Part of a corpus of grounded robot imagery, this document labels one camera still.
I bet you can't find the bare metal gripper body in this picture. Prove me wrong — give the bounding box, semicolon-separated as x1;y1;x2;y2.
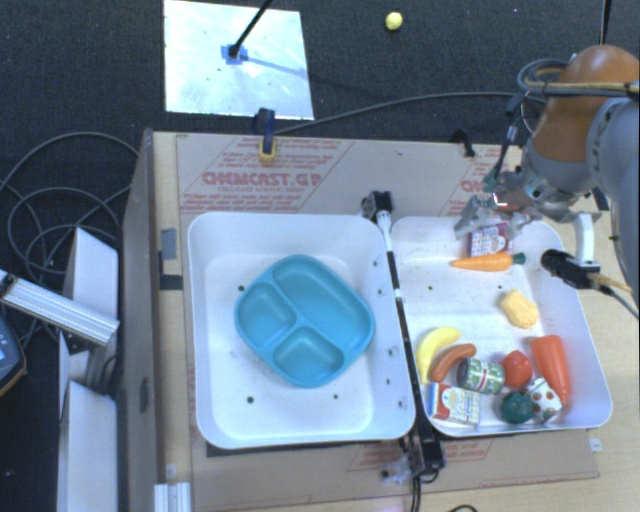
491;169;574;221

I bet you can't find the small red and white carton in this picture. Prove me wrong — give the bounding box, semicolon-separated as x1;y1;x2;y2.
466;222;512;257

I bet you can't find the small orange carrot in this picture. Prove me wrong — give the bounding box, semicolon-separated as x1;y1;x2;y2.
449;250;528;273

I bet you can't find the yellow corn cob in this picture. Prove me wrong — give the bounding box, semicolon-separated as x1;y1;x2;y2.
500;289;541;330

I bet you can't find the white plastic tray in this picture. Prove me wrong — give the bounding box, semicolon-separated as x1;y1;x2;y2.
390;214;614;439
186;210;418;450

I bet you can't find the thin black and white rod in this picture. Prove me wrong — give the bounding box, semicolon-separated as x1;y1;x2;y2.
378;209;432;454

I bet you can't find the yellow banana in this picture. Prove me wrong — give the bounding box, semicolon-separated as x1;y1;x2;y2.
414;326;463;386

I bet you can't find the large orange carrot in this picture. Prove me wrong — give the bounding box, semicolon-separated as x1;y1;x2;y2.
529;334;573;407

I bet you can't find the red tomato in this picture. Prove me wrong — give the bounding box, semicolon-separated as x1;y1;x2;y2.
500;349;534;389

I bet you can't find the orange sausage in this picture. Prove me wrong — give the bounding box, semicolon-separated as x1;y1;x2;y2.
429;342;478;384

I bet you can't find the green and white can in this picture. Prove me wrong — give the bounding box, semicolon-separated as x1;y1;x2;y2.
455;356;507;396

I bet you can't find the brown cardboard board red print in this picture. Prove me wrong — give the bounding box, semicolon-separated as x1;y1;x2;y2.
175;133;601;489

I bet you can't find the green broccoli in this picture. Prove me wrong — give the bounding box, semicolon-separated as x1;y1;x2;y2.
500;391;536;425

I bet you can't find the red and white juice carton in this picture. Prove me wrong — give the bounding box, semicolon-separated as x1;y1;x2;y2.
426;381;482;429

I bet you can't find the blue divided plate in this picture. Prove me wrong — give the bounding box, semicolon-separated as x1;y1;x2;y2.
233;254;377;389

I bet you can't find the black cylinder on white bracket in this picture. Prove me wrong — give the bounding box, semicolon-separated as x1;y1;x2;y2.
540;211;604;291

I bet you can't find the black block with thin wires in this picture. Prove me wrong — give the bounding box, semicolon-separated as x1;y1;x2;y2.
361;190;395;219
408;424;447;477

